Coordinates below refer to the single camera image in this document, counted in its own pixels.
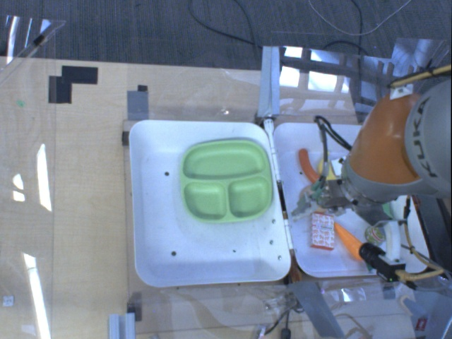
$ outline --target table surface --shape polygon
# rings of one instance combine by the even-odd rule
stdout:
[[[98,81],[73,84],[72,103],[56,105],[48,102],[49,77],[61,76],[62,66],[95,67]],[[26,59],[0,89],[0,292],[14,297],[13,306],[0,308],[1,337],[29,338],[40,328],[32,272],[39,273],[53,338],[105,338],[109,314],[126,311],[133,294],[121,142],[128,91],[148,87],[152,119],[253,121],[260,79],[260,71]],[[356,124],[350,114],[339,120]],[[38,157],[43,145],[50,204],[41,191],[45,178]],[[24,254],[36,258],[36,266],[27,266]],[[349,284],[380,287],[378,280]],[[256,322],[278,317],[278,311],[265,309],[262,298],[278,297],[280,288],[241,287],[142,287],[145,307],[151,310],[143,314],[152,316],[156,326],[138,323],[143,333],[138,338],[157,331],[162,339],[250,338]],[[374,329],[381,337],[388,328],[393,337],[395,332],[397,337],[412,333],[409,316],[396,300],[375,300],[381,307],[356,301],[336,313],[361,316],[369,327],[384,322]],[[237,321],[237,313],[242,320]],[[344,331],[354,325],[346,316],[338,320]],[[300,333],[314,335],[305,315],[294,314],[291,321]],[[169,330],[179,333],[162,333]]]

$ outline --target dark floor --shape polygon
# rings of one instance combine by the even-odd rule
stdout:
[[[239,0],[249,14],[259,45],[320,48],[333,40],[358,43],[323,22],[307,0]],[[407,0],[355,0],[363,31]],[[200,18],[219,29],[251,40],[246,18],[233,0],[194,0]],[[325,17],[343,30],[359,32],[357,9],[349,0],[313,0]],[[397,37],[428,38],[451,45],[451,0],[413,0],[376,32],[362,37],[370,54],[390,57]],[[0,16],[65,20],[56,57],[187,66],[258,69],[259,49],[212,32],[190,15],[188,0],[0,0]],[[339,44],[331,49],[356,48]],[[445,58],[450,62],[451,55]]]

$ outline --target white cable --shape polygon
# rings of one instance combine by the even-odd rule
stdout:
[[[384,19],[381,23],[379,23],[374,29],[367,31],[367,32],[362,32],[362,33],[353,33],[353,32],[347,32],[344,31],[340,28],[338,28],[336,25],[332,24],[330,21],[326,20],[322,14],[319,13],[319,11],[314,8],[314,5],[312,5],[311,0],[308,0],[309,5],[311,7],[312,10],[315,11],[315,13],[320,17],[320,19],[322,19],[325,23],[327,23],[328,25],[330,25],[332,28],[336,29],[338,32],[341,32],[342,34],[346,34],[349,35],[351,37],[359,37],[359,36],[363,36],[363,35],[368,35],[368,34],[372,34],[374,31],[376,31],[377,29],[379,29],[386,21],[388,21],[390,18],[392,18],[395,14],[397,14],[400,10],[402,10],[403,8],[405,8],[412,0],[408,0],[406,3],[404,3],[400,8],[398,8],[396,11],[394,11],[390,16],[388,16],[386,19]]]

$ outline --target green plate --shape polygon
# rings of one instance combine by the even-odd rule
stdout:
[[[247,140],[191,147],[182,160],[180,177],[186,209],[204,222],[257,218],[268,209],[273,195],[267,154]]]

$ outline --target red and white box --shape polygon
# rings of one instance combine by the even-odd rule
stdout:
[[[311,215],[311,247],[334,249],[334,218],[325,213],[314,212]]]

